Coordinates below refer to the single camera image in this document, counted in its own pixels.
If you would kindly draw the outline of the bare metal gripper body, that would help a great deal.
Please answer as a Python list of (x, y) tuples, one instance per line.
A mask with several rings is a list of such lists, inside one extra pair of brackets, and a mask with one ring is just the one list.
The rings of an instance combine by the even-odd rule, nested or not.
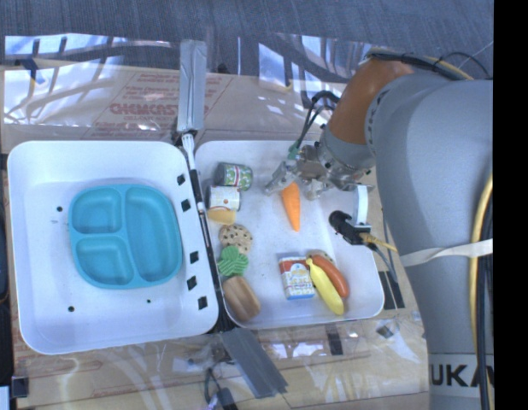
[(290, 166), (290, 172), (300, 180), (338, 190), (353, 190), (370, 171), (370, 167), (354, 167), (342, 161), (323, 143), (303, 145)]

